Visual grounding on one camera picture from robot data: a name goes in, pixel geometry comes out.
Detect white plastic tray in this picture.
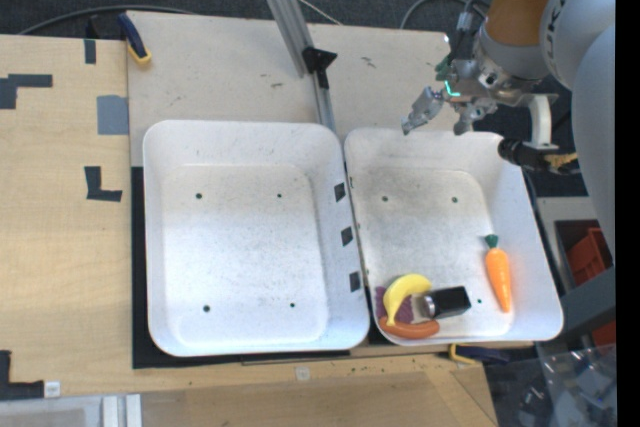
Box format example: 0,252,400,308
141,118,372,359
343,125,566,348

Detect purple grapes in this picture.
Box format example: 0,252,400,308
374,285,417,324

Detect black bottle with silver cap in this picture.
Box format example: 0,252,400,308
421,285,473,321

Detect black cylinder on white bracket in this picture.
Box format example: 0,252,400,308
496,93,560,172

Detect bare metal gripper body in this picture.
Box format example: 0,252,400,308
442,58,559,114

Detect red plastic box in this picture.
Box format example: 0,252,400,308
567,227,615,287

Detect orange carrot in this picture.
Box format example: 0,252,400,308
483,233,513,314

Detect yellow banana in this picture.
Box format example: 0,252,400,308
382,272,433,328

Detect orange sausage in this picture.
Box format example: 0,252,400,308
377,315,442,341

